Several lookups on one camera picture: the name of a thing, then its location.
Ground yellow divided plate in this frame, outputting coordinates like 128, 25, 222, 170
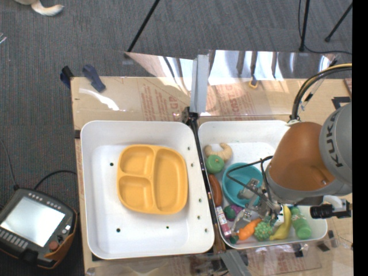
116, 144, 189, 216

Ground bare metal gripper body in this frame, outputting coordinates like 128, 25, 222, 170
247, 182, 285, 223

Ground black cylinder on white bracket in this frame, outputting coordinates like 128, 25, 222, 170
309, 195, 352, 220

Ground teal bowl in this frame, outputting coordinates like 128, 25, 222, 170
221, 162, 264, 208

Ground brown toy sausage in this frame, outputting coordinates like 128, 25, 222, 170
208, 174, 224, 208

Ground black block with thin wires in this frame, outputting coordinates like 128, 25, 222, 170
181, 106, 200, 127

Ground green toy grapes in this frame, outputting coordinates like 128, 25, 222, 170
253, 220, 274, 242

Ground yellow banana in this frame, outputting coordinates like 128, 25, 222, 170
269, 204, 293, 242

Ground white plastic tray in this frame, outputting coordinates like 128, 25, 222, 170
80, 120, 216, 260
197, 120, 329, 250

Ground orange toy carrot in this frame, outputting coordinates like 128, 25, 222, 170
229, 217, 263, 244

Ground green toy apple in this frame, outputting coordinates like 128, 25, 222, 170
205, 154, 226, 175

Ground beige toy croissant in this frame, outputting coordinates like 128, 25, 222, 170
204, 142, 233, 163

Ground green plastic bottle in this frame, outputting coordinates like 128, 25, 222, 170
289, 206, 313, 240

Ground black stand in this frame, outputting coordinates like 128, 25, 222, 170
297, 0, 353, 52
126, 0, 168, 53

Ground brown cardboard board red print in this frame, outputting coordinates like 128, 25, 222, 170
70, 76, 353, 276

